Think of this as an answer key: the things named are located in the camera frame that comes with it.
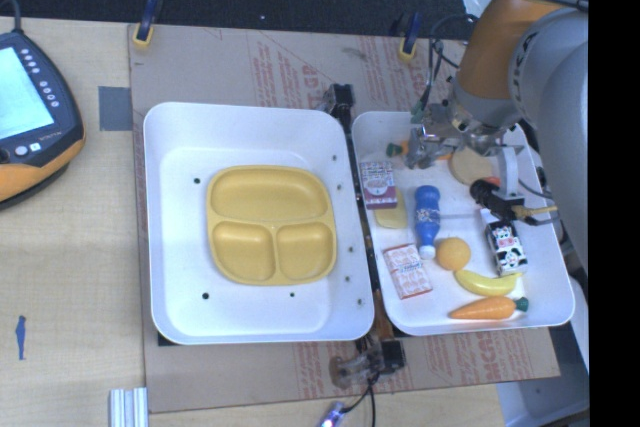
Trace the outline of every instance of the carrot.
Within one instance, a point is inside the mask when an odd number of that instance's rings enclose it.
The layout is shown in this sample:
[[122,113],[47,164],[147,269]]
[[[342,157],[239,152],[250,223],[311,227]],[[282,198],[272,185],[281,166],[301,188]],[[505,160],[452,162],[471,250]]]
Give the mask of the carrot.
[[490,296],[453,310],[449,313],[449,317],[452,319],[501,320],[511,317],[516,309],[527,311],[528,308],[529,300],[526,297],[514,300],[503,295]]

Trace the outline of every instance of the handheld device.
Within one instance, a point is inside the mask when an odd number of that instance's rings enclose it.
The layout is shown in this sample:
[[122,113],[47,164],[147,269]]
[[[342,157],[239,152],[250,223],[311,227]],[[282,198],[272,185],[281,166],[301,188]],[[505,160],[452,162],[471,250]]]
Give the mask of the handheld device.
[[60,176],[86,137],[69,86],[24,35],[13,3],[16,26],[0,34],[0,210]]

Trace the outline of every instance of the cardboard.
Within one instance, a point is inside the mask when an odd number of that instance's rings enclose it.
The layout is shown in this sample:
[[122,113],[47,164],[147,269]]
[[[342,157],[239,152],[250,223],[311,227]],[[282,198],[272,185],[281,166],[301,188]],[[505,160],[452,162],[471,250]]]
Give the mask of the cardboard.
[[[158,336],[150,314],[142,123],[165,101],[316,108],[327,88],[351,84],[354,118],[367,110],[409,110],[421,96],[428,42],[408,63],[398,38],[241,29],[155,27],[148,47],[129,56],[138,206],[146,386],[152,413],[353,396],[331,382],[329,365],[357,355],[353,342],[179,346]],[[464,47],[446,41],[459,62]],[[443,62],[431,101],[447,96],[454,68]],[[238,120],[238,130],[259,130]],[[559,366],[547,328],[402,337],[407,364],[383,376],[376,392],[467,386],[555,377]]]

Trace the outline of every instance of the table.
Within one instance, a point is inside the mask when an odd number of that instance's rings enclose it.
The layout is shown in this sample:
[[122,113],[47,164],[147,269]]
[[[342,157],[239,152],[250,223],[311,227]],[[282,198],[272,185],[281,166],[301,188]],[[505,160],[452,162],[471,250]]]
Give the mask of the table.
[[[145,386],[132,134],[101,131],[98,104],[99,87],[129,87],[127,24],[22,27],[67,79],[87,142],[51,186],[0,211],[0,425],[105,426],[109,391]],[[0,17],[0,32],[12,28]],[[313,426],[329,403],[152,414],[149,425]],[[504,424],[495,385],[376,394],[376,416],[380,426]],[[342,425],[370,421],[367,400]]]

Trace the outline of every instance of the yellow plate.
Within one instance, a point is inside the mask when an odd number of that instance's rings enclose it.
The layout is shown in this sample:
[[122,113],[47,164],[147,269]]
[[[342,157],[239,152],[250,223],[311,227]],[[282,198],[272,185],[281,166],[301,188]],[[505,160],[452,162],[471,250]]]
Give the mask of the yellow plate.
[[331,200],[313,173],[235,166],[207,187],[211,254],[229,279],[249,285],[310,283],[336,261]]

